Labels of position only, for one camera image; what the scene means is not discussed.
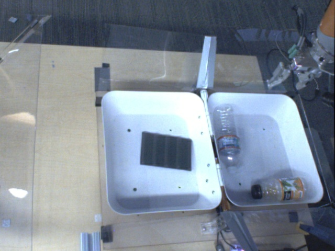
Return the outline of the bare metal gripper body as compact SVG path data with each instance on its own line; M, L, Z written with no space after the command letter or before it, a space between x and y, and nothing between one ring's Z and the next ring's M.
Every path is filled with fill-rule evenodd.
M334 75L334 54L318 38L312 38L311 46L304 44L293 57L291 70Z

